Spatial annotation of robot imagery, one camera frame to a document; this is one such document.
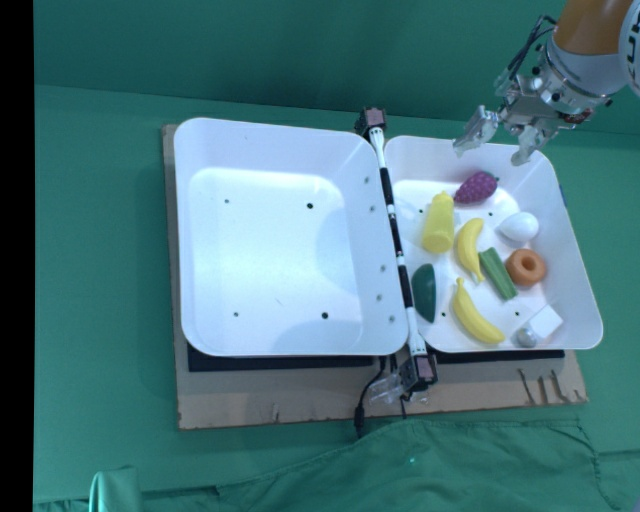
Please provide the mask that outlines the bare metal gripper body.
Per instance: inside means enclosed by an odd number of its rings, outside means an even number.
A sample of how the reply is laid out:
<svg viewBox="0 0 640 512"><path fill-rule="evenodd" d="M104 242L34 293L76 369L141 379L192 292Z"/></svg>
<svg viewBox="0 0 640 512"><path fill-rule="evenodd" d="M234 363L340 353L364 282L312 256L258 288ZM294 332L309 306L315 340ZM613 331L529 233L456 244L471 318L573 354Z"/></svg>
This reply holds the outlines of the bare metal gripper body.
<svg viewBox="0 0 640 512"><path fill-rule="evenodd" d="M612 102L611 94L587 92L570 82L548 59L540 60L525 74L505 68L494 89L502 99L498 117L505 126L521 130L525 126L571 129Z"/></svg>

